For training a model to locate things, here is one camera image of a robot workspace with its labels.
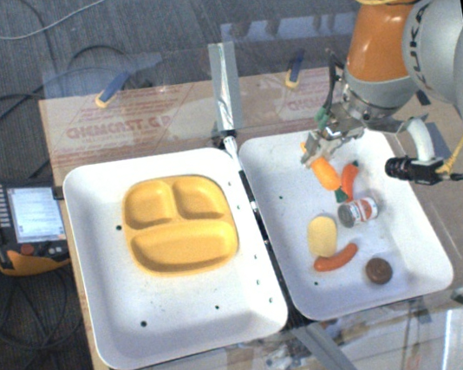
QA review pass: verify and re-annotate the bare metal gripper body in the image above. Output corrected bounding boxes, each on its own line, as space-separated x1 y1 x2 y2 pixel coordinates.
311 79 383 145

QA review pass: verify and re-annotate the thick orange carrot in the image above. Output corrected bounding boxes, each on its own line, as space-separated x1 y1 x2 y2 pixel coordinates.
309 153 350 207

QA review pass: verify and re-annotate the thin orange carrot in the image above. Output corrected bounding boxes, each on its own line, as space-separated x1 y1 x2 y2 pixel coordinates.
336 159 366 204

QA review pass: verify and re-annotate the small red and white can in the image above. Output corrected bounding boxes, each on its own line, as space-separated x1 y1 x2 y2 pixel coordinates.
335 194 382 231

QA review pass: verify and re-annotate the pale yellow bread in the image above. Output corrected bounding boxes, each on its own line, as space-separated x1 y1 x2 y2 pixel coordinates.
303 212 342 261

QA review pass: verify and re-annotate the orange sausage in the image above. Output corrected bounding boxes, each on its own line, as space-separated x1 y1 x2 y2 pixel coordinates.
310 242 362 275

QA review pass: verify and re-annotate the white plastic tray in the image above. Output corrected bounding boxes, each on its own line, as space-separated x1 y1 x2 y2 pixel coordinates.
58 135 295 370
235 108 459 332

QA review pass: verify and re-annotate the brown biscuit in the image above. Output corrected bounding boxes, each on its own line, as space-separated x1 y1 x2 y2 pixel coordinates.
362 254 395 288

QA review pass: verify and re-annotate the yellow divided plate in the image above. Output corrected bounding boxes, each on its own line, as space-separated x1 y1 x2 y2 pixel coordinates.
115 166 245 285

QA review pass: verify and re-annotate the brown cardboard board, red print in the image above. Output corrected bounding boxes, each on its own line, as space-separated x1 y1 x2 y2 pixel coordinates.
37 29 463 370

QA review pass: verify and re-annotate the black cylinder on white bracket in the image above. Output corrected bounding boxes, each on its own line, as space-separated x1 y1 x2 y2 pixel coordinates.
376 112 450 194

